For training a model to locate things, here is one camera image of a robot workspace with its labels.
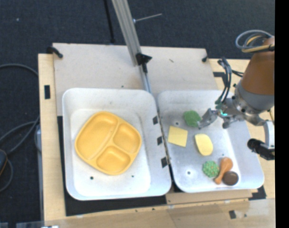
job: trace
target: yellow divided plate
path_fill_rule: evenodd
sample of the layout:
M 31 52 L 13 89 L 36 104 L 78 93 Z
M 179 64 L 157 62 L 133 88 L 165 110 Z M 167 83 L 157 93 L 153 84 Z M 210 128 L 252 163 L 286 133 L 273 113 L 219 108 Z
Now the yellow divided plate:
M 128 122 L 110 112 L 98 112 L 84 124 L 75 141 L 78 156 L 109 175 L 125 172 L 142 144 L 141 135 Z

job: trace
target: black fabric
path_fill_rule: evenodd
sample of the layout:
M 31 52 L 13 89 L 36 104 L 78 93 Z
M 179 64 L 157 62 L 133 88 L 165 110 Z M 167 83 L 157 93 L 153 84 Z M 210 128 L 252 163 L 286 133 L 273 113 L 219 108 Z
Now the black fabric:
M 58 130 L 59 130 L 61 166 L 62 166 L 62 173 L 63 173 L 63 185 L 65 187 L 66 182 L 65 182 L 65 174 L 64 174 L 65 163 L 64 163 L 62 116 L 58 116 L 57 120 L 58 120 Z M 157 197 L 132 198 L 132 199 L 80 201 L 70 196 L 66 188 L 64 188 L 64 197 L 65 197 L 65 208 L 66 208 L 67 216 L 93 213 L 93 212 L 101 212 L 101 211 L 107 211 L 107 210 L 141 208 L 141 207 L 167 204 L 165 195 L 157 196 Z
M 250 29 L 275 34 L 275 0 L 128 0 L 141 46 L 205 48 L 210 58 L 250 58 L 235 47 Z M 124 38 L 107 0 L 114 44 Z M 0 65 L 20 63 L 38 69 L 38 53 L 54 42 L 109 44 L 111 34 L 103 0 L 0 0 Z M 0 137 L 34 121 L 39 114 L 38 79 L 22 68 L 0 70 Z M 0 148 L 10 150 L 27 128 L 10 135 Z M 32 135 L 9 156 L 14 168 L 10 186 L 0 193 L 0 219 L 40 220 L 37 149 Z M 0 186 L 10 176 L 5 168 Z

